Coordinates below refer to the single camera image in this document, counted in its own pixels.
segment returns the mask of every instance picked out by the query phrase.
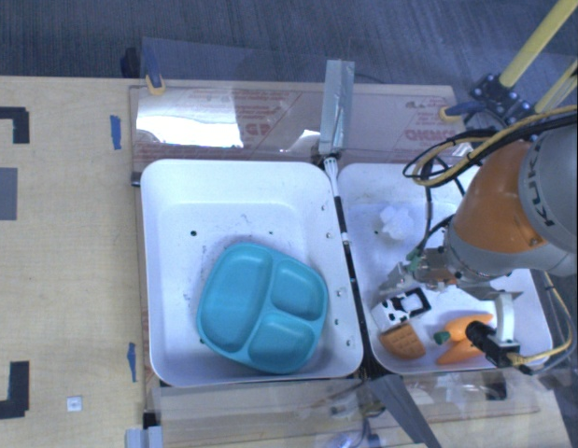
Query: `gray floor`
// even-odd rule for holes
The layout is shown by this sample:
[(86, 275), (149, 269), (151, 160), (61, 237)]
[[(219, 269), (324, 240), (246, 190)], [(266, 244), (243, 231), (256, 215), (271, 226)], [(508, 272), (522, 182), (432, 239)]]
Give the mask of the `gray floor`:
[[(464, 101), (556, 1), (0, 0), (0, 75), (121, 77), (124, 51), (156, 38), (188, 45), (166, 77), (321, 80), (323, 62), (342, 58), (355, 62), (358, 82), (446, 84)], [(577, 54), (575, 12), (515, 89), (535, 103)], [(556, 282), (576, 319), (577, 278)], [(550, 382), (578, 445), (577, 372), (563, 375)]]

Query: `brown toy food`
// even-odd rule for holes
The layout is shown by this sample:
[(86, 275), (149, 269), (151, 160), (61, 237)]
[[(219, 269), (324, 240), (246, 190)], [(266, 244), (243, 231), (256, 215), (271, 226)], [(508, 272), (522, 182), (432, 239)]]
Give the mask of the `brown toy food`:
[(426, 355), (426, 347), (419, 340), (411, 324), (401, 324), (380, 335), (380, 342), (392, 355), (411, 360)]

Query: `gray square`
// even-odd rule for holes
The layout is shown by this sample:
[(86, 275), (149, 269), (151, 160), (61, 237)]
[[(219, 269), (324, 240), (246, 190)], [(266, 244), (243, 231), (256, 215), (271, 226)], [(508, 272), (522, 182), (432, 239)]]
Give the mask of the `gray square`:
[(17, 168), (0, 168), (0, 220), (17, 220)]

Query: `toy carrot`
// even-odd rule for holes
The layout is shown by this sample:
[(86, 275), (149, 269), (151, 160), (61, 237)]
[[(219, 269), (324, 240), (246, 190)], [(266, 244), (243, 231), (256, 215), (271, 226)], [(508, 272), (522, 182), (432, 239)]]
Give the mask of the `toy carrot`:
[(452, 340), (454, 342), (460, 342), (467, 339), (465, 334), (465, 329), (469, 324), (478, 320), (487, 324), (494, 315), (492, 314), (473, 314), (464, 315), (462, 317), (453, 318), (444, 326), (444, 330), (434, 333), (434, 341), (437, 344), (442, 345), (447, 340)]
[(446, 352), (444, 352), (437, 360), (438, 365), (447, 365), (449, 363), (458, 363), (469, 358), (477, 357), (483, 352), (471, 343), (468, 339), (456, 342)]

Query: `orange carrot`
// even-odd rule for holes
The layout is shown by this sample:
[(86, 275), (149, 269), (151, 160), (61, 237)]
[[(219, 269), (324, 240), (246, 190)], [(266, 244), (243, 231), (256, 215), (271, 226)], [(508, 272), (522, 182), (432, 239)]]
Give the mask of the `orange carrot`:
[(444, 326), (444, 331), (450, 334), (451, 340), (455, 342), (460, 342), (467, 338), (467, 335), (465, 335), (465, 329), (469, 324), (471, 324), (475, 320), (487, 324), (490, 320), (492, 320), (493, 316), (494, 315), (492, 314), (474, 314), (454, 318)]
[(437, 360), (438, 365), (446, 365), (449, 363), (458, 363), (472, 357), (477, 357), (483, 352), (473, 345), (468, 339), (456, 342), (446, 352), (444, 352)]

